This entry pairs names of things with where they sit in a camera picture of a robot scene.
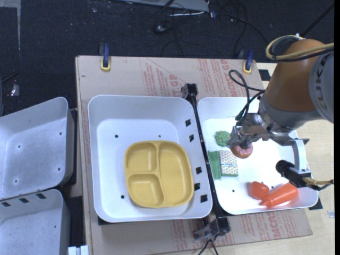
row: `computer mouse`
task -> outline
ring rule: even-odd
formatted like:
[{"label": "computer mouse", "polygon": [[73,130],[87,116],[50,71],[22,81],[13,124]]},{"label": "computer mouse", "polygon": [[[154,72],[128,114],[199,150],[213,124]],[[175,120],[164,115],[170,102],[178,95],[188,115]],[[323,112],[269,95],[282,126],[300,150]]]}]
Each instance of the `computer mouse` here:
[{"label": "computer mouse", "polygon": [[172,29],[172,25],[170,23],[170,21],[168,20],[162,20],[156,23],[155,27],[154,27],[154,32],[156,34],[162,34],[165,32],[168,32],[169,30]]}]

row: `white tray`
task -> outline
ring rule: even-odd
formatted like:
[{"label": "white tray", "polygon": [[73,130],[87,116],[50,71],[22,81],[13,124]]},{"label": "white tray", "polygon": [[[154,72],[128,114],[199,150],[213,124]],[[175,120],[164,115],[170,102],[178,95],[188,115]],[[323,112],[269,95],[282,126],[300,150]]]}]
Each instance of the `white tray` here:
[{"label": "white tray", "polygon": [[65,255],[70,212],[57,190],[0,202],[0,254]]},{"label": "white tray", "polygon": [[66,183],[74,122],[65,98],[0,117],[0,200]]},{"label": "white tray", "polygon": [[[102,95],[90,101],[88,112],[94,204],[101,219],[111,223],[134,222],[202,218],[210,213],[213,206],[210,185],[189,102],[179,97]],[[177,142],[186,150],[194,184],[200,184],[188,203],[143,208],[130,200],[124,154],[131,144],[149,140]]]},{"label": "white tray", "polygon": [[[228,150],[217,145],[214,134],[216,131],[231,132],[235,125],[235,116],[246,104],[244,97],[203,98],[198,102],[202,134],[206,149],[209,151]],[[250,105],[250,113],[258,111],[259,101]],[[294,131],[291,136],[297,138]],[[290,146],[280,146],[272,140],[259,140],[253,143],[253,153],[246,159],[237,159],[238,177],[222,176],[214,180],[218,201],[221,207],[233,215],[258,213],[263,211],[305,208],[315,205],[318,192],[308,188],[299,188],[299,197],[291,202],[267,208],[259,205],[259,200],[249,195],[249,185],[253,181],[263,182],[269,188],[275,188],[287,183],[288,180],[276,171],[275,165],[279,160],[294,163],[293,149]]]}]

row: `black hole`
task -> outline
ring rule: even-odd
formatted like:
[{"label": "black hole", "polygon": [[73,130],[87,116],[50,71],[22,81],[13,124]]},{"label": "black hole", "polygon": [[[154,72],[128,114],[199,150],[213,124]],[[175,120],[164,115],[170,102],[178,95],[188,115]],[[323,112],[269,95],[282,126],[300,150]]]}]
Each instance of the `black hole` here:
[{"label": "black hole", "polygon": [[29,202],[26,198],[19,198],[19,200],[20,200],[22,203],[28,203],[28,202]]},{"label": "black hole", "polygon": [[206,194],[201,195],[201,203],[206,202],[208,200],[208,196]]},{"label": "black hole", "polygon": [[40,199],[46,199],[46,196],[44,196],[42,193],[37,193],[36,196]]},{"label": "black hole", "polygon": [[195,183],[195,185],[194,185],[194,190],[196,191],[196,190],[201,189],[201,186],[200,186],[200,185],[201,185],[200,183]]}]

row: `red plastic object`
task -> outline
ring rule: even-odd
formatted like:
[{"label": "red plastic object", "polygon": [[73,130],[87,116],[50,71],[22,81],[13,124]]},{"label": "red plastic object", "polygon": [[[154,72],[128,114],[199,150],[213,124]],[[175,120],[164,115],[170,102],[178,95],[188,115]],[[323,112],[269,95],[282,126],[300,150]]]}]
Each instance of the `red plastic object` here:
[{"label": "red plastic object", "polygon": [[263,183],[253,181],[250,186],[250,195],[256,199],[263,199],[269,192],[269,187]]},{"label": "red plastic object", "polygon": [[268,208],[293,200],[299,196],[298,189],[291,183],[286,183],[269,193],[261,202],[261,205]]}]

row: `green plastic object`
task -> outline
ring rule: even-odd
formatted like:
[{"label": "green plastic object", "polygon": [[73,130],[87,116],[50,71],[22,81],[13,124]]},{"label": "green plastic object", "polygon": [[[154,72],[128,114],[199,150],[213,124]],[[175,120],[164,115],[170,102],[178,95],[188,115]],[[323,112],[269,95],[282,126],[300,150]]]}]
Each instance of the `green plastic object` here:
[{"label": "green plastic object", "polygon": [[218,151],[213,152],[208,151],[208,157],[210,161],[210,167],[212,170],[212,177],[214,178],[214,180],[219,180],[222,177],[222,174]]},{"label": "green plastic object", "polygon": [[217,131],[215,133],[215,140],[216,143],[221,147],[227,146],[227,141],[230,139],[230,133],[227,131]]}]

